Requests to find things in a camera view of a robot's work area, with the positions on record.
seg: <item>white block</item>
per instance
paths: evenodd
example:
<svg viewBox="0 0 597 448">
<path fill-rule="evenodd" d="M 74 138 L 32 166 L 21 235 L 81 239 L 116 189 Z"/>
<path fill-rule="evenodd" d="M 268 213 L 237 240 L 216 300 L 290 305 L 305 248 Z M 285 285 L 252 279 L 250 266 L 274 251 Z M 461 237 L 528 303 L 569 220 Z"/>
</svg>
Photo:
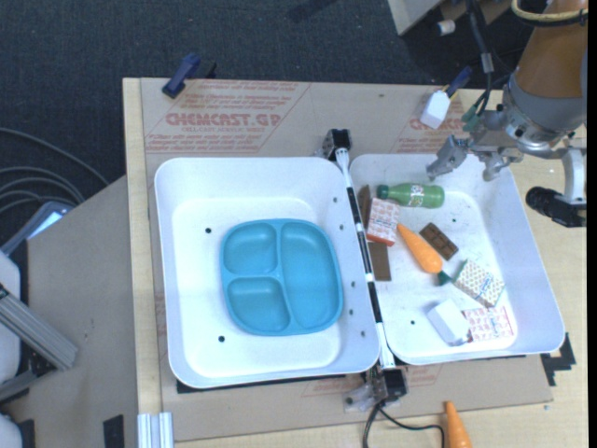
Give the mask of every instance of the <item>white block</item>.
<svg viewBox="0 0 597 448">
<path fill-rule="evenodd" d="M 470 325 L 452 299 L 436 305 L 427 317 L 449 345 L 462 345 L 468 340 Z"/>
<path fill-rule="evenodd" d="M 427 101 L 420 117 L 422 124 L 436 130 L 444 121 L 450 108 L 450 98 L 441 90 L 435 91 Z"/>
<path fill-rule="evenodd" d="M 19 427 L 1 414 L 0 441 L 3 448 L 22 448 L 22 435 Z"/>
</svg>

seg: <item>toy carrot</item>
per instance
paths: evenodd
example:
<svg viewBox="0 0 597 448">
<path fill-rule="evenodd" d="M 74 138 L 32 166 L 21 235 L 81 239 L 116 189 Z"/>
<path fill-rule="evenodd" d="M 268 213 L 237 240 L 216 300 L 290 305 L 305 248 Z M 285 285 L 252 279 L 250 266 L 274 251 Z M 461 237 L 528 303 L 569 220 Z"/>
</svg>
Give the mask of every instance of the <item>toy carrot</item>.
<svg viewBox="0 0 597 448">
<path fill-rule="evenodd" d="M 440 284 L 445 284 L 447 282 L 446 278 L 450 280 L 450 277 L 441 270 L 443 265 L 441 257 L 423 237 L 416 232 L 411 231 L 404 226 L 404 224 L 398 224 L 396 227 L 410 252 L 417 262 L 419 262 L 421 269 L 427 273 L 436 273 L 439 277 Z"/>
<path fill-rule="evenodd" d="M 448 417 L 448 443 L 450 448 L 472 448 L 473 443 L 468 438 L 465 425 L 451 401 L 446 402 L 446 415 Z"/>
</svg>

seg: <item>blue clamp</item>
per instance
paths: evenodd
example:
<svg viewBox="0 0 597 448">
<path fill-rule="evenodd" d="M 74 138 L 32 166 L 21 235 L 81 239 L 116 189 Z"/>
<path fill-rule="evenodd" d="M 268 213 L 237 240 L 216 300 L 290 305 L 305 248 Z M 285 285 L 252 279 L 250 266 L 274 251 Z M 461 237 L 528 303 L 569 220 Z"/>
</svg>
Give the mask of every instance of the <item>blue clamp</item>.
<svg viewBox="0 0 597 448">
<path fill-rule="evenodd" d="M 185 79 L 192 78 L 199 68 L 201 58 L 195 53 L 189 53 L 180 66 L 174 73 L 174 76 L 168 81 L 168 83 L 161 89 L 162 92 L 171 98 L 175 98 L 185 88 Z"/>
</svg>

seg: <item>blue plate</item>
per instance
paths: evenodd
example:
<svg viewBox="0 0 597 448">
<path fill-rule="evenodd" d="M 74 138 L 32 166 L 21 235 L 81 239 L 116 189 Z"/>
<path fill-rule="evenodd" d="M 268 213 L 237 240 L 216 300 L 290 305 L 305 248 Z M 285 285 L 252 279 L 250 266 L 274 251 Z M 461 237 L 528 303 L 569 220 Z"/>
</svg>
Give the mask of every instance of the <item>blue plate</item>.
<svg viewBox="0 0 597 448">
<path fill-rule="evenodd" d="M 230 316 L 250 333 L 312 333 L 340 316 L 336 253 L 311 222 L 264 219 L 235 226 L 222 241 L 220 272 Z"/>
</svg>

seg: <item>plastic bottle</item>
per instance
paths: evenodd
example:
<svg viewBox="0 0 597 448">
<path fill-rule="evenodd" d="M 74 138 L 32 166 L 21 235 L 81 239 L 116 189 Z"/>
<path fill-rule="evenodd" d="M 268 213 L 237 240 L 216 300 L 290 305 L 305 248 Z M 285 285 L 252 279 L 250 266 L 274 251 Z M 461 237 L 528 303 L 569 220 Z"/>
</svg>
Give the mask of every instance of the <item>plastic bottle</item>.
<svg viewBox="0 0 597 448">
<path fill-rule="evenodd" d="M 380 199 L 393 199 L 400 205 L 434 208 L 444 204 L 445 193 L 441 186 L 403 183 L 391 187 L 378 186 L 377 197 Z"/>
</svg>

